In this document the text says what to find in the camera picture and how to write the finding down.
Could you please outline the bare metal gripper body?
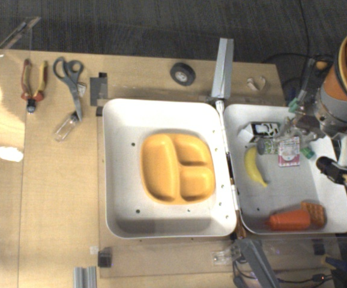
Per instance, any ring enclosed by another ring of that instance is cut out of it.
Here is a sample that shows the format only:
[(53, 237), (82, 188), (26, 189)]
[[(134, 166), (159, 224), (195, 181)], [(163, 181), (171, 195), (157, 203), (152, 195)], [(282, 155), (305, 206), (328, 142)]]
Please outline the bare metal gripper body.
[(299, 106), (295, 111), (292, 125), (299, 129), (305, 136), (313, 133), (318, 139), (326, 134), (321, 130), (320, 122), (314, 114), (313, 106)]

